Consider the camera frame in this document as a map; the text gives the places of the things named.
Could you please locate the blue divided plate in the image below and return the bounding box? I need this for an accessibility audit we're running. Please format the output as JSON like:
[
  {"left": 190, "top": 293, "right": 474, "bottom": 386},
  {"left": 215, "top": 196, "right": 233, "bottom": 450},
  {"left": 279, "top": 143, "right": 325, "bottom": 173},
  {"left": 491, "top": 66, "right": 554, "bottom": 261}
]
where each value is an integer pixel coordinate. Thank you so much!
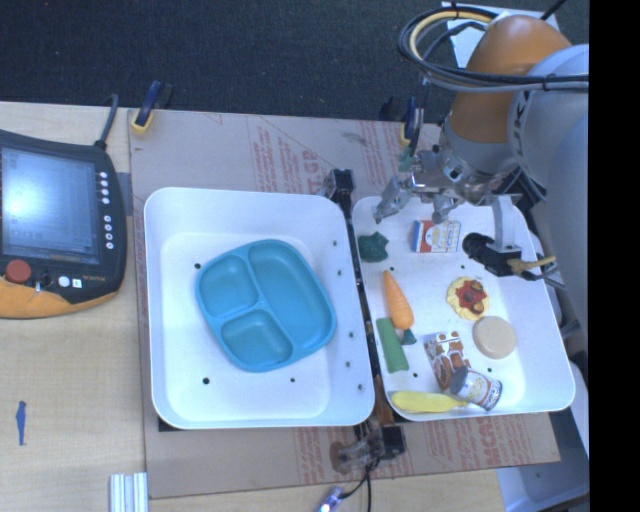
[{"left": 194, "top": 238, "right": 337, "bottom": 374}]

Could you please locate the yellow banana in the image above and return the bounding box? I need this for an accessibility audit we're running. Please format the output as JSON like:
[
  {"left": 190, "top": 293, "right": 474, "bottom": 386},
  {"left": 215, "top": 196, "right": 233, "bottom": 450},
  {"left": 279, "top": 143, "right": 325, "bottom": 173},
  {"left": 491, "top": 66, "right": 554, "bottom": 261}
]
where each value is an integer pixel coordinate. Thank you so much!
[{"left": 389, "top": 389, "right": 469, "bottom": 415}]

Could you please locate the small white and brown can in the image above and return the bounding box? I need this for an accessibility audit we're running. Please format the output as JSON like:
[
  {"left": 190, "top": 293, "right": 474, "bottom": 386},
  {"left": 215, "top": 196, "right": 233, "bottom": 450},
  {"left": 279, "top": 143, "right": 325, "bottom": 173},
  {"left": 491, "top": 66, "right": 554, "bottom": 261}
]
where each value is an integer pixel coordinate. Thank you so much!
[{"left": 449, "top": 364, "right": 504, "bottom": 413}]

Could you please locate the yellow and red pizza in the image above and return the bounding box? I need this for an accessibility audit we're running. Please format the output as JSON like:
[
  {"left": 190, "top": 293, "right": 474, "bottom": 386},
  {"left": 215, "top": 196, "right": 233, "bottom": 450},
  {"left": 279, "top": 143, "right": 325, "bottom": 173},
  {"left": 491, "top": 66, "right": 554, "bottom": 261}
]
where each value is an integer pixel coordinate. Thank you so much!
[{"left": 445, "top": 276, "right": 491, "bottom": 322}]

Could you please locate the thin black rod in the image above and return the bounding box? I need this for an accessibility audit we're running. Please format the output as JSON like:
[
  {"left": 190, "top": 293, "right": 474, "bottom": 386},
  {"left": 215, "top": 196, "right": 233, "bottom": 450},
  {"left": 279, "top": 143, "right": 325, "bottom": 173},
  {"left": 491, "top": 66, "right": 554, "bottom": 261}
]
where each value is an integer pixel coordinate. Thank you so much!
[{"left": 342, "top": 197, "right": 387, "bottom": 422}]

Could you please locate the orange carrot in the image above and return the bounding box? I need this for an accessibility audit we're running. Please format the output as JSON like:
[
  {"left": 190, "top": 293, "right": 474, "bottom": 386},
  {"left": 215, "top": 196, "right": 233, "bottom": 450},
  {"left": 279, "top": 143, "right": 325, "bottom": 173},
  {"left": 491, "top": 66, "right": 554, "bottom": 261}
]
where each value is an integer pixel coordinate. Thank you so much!
[{"left": 382, "top": 269, "right": 418, "bottom": 346}]

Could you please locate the brown cardboard board red print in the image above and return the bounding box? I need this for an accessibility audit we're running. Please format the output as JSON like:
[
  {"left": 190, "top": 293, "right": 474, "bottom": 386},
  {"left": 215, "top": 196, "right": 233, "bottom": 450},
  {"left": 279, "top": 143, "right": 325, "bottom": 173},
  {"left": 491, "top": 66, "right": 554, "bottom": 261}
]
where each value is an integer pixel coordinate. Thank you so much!
[{"left": 127, "top": 108, "right": 562, "bottom": 500}]

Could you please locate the white and blue carton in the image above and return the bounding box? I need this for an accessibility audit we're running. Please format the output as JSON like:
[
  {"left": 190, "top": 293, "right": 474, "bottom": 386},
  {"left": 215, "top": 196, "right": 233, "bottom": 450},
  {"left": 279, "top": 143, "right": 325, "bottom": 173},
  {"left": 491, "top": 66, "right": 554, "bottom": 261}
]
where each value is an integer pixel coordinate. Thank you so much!
[{"left": 411, "top": 219, "right": 462, "bottom": 254}]

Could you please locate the black block with thin wires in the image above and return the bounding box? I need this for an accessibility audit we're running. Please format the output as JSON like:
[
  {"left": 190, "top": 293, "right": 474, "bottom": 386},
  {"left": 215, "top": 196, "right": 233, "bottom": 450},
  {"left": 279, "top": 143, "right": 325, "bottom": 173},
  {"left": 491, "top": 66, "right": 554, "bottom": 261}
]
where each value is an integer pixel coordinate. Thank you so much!
[
  {"left": 381, "top": 424, "right": 407, "bottom": 459},
  {"left": 323, "top": 168, "right": 356, "bottom": 202}
]

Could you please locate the white plastic tray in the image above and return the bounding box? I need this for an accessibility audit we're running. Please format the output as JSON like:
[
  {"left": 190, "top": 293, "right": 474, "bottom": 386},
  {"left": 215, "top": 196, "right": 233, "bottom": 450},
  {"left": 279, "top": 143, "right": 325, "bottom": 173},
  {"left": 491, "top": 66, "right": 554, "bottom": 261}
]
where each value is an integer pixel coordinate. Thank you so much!
[
  {"left": 143, "top": 187, "right": 376, "bottom": 430},
  {"left": 352, "top": 195, "right": 576, "bottom": 422}
]

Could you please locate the green broccoli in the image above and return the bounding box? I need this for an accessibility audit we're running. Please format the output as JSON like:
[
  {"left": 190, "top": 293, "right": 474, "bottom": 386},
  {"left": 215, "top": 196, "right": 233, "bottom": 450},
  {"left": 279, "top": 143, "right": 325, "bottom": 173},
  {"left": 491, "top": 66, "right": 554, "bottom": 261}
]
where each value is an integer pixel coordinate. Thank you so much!
[{"left": 356, "top": 230, "right": 390, "bottom": 264}]

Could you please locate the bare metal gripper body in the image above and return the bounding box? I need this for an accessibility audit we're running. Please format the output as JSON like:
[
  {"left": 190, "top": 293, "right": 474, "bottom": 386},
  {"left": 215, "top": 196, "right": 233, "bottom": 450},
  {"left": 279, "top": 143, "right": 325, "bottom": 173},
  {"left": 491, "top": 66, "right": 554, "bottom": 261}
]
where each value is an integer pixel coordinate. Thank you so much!
[{"left": 410, "top": 145, "right": 507, "bottom": 205}]

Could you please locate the green cucumber stick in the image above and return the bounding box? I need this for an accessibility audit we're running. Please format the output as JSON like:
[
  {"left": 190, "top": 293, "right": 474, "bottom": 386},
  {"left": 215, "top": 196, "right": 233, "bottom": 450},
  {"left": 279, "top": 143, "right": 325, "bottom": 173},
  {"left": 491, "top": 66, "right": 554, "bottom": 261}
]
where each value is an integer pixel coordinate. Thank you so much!
[{"left": 375, "top": 317, "right": 410, "bottom": 374}]

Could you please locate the brown and white carton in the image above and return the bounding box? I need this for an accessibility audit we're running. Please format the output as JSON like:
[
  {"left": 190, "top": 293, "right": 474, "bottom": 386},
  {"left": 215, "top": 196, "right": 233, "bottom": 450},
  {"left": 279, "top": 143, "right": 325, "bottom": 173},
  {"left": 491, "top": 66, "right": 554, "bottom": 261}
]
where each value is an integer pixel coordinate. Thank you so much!
[{"left": 423, "top": 330, "right": 472, "bottom": 394}]

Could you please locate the black cylinder on white bracket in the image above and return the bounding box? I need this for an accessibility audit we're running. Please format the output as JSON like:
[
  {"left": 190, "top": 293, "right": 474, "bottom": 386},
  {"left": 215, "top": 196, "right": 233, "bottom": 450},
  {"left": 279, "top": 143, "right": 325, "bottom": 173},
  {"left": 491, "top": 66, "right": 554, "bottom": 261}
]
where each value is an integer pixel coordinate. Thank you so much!
[{"left": 461, "top": 194, "right": 524, "bottom": 277}]

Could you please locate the beige round biscuit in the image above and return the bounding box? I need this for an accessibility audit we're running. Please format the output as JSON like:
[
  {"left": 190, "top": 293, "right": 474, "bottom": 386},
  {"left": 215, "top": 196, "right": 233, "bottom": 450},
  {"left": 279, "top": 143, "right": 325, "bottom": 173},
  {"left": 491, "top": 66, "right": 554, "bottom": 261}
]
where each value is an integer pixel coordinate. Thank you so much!
[{"left": 471, "top": 315, "right": 518, "bottom": 361}]

